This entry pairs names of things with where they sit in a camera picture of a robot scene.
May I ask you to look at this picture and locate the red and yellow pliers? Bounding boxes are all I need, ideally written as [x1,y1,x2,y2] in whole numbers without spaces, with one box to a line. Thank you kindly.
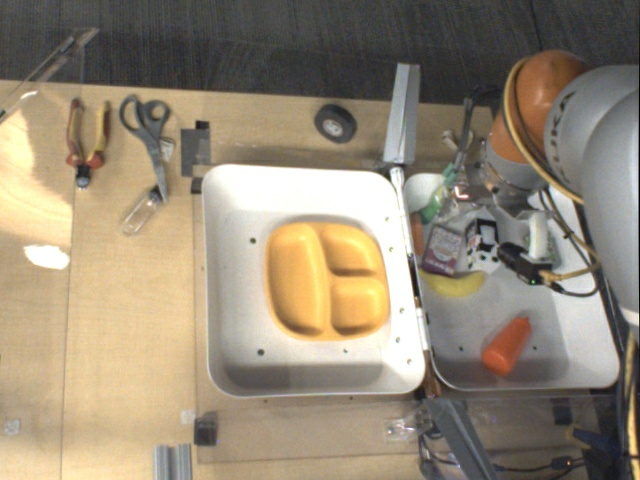
[65,98,113,190]

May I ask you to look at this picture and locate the orange divided plate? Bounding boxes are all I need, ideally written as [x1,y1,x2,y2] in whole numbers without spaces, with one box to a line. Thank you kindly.
[264,221,392,342]

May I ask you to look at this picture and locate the black cylinder on white bracket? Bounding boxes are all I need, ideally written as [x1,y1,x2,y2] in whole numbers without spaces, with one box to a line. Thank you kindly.
[496,210,556,287]

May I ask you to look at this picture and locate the black tape roll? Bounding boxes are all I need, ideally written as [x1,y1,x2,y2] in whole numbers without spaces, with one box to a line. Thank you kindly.
[313,103,358,145]

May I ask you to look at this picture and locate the yellow banana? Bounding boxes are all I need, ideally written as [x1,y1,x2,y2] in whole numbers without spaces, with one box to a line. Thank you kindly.
[418,269,487,299]

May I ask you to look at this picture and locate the grey scissors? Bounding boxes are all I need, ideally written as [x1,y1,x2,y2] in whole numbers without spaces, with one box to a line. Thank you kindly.
[118,93,173,205]

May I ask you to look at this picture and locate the purple carton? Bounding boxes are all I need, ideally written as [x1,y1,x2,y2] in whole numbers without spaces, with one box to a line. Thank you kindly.
[420,224,466,276]

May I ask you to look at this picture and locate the green plastic bottle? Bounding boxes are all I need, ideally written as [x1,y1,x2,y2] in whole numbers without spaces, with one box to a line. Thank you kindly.
[418,186,449,225]

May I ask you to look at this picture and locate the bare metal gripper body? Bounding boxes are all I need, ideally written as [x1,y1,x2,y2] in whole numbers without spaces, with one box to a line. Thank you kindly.
[448,165,522,220]

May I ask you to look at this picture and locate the white plastic tray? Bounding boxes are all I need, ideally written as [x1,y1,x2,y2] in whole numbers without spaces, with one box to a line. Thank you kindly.
[402,171,622,392]
[200,162,428,398]

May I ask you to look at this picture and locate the black and white cow-print carton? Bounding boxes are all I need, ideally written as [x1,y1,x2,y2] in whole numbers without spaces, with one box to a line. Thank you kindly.
[464,217,502,274]

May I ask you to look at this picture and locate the clear plastic bottle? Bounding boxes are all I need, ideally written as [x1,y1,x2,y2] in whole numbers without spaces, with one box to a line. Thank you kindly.
[119,187,164,238]

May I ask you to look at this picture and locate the orange plastic bottle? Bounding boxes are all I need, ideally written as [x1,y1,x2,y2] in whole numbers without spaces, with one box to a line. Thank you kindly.
[481,315,533,377]

